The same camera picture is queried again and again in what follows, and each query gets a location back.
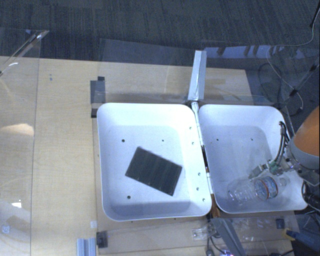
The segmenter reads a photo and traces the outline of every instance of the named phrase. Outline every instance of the wooden tabletop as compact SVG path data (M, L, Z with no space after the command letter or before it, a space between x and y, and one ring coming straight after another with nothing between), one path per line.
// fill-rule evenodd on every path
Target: wooden tabletop
M95 237L103 229L115 230L110 238L115 242L101 254L206 254L206 241L194 241L191 232L191 227L199 228L203 223L201 218L171 219L165 223L119 223L107 218L101 208L96 120L91 119L90 81L98 76L104 76L116 92L148 88L155 93L165 90L179 94L188 90L191 70L181 66L39 60L31 197L32 256L74 256L78 238ZM208 68L207 85L207 93L220 99L232 94L250 95L244 70ZM148 227L159 224L162 227L158 227L158 235L152 237ZM119 230L136 233L125 236ZM128 238L135 238L135 242L130 243ZM290 242L280 237L260 247L264 246L278 248L279 252L291 249Z

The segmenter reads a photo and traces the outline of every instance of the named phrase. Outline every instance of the wooden table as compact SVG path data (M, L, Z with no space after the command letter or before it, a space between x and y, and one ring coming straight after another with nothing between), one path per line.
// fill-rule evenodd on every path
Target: wooden table
M98 137L96 120L91 119L90 80L103 75L106 83L117 90L137 91L149 87L155 88L155 92L169 89L179 92L189 87L191 70L191 67L180 66L39 60L31 204L32 256L74 256L77 239L95 237L98 229L141 226L110 221L99 206L101 188L96 186L99 159L95 148ZM210 85L209 94L220 98L228 94L250 95L244 70L208 68L206 85ZM181 230L192 226L175 221L167 223ZM145 222L142 226L154 224ZM206 241L193 242L191 232L185 237L190 241L189 247L161 249L166 244L163 239L164 242L155 245L156 251L116 255L205 255ZM148 238L145 242L152 243L152 238ZM119 244L124 251L128 250L126 241ZM285 239L267 241L265 246L279 248L280 252L291 249ZM136 244L132 250L139 248L141 244Z

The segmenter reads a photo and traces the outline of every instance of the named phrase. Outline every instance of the metal bar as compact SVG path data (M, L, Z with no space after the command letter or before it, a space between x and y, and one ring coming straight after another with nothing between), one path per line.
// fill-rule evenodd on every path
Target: metal bar
M245 250L236 234L231 221L222 218L211 219L215 230L221 235L225 245L234 256L246 256Z
M225 50L227 47L219 47L218 50L216 51L216 53L221 56L222 54L224 54Z
M192 75L189 86L188 100L203 100L205 96L205 79L207 52L196 50L194 54Z
M259 45L255 45L254 47L253 47L253 55L257 55L257 52L258 52L258 49L259 49Z
M243 52L243 55L244 55L244 56L247 56L247 55L248 55L248 53L249 53L249 51L250 51L250 48L251 48L250 45L248 45L248 46L245 47L244 52Z
M96 239L94 237L89 239L79 238L76 245L77 256L96 256Z

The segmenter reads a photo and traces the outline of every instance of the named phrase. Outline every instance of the gray carpet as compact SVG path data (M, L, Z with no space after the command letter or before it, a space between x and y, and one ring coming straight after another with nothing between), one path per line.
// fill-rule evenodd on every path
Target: gray carpet
M43 58L99 60L100 39L201 49L299 44L318 0L1 0L0 27L50 30Z
M42 58L191 66L195 49L307 42L317 5L318 0L1 0L0 27L49 30ZM319 18L314 31L307 47L318 49ZM0 44L0 55L12 53L9 43ZM246 69L251 91L262 94L257 75L250 74L264 62L208 64ZM305 104L292 117L295 130L319 105L319 68L300 94ZM300 105L292 98L291 114Z

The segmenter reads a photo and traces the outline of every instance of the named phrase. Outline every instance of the small plastic part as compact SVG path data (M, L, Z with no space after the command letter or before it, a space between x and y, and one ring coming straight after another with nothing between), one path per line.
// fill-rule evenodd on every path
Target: small plastic part
M284 229L285 228L285 220L283 218L277 218L275 220L276 228L278 230Z
M10 233L10 226L7 225L7 224L2 225L1 231L2 231L2 233L4 233L4 234L9 234L9 233Z
M173 196L182 167L138 147L125 176Z

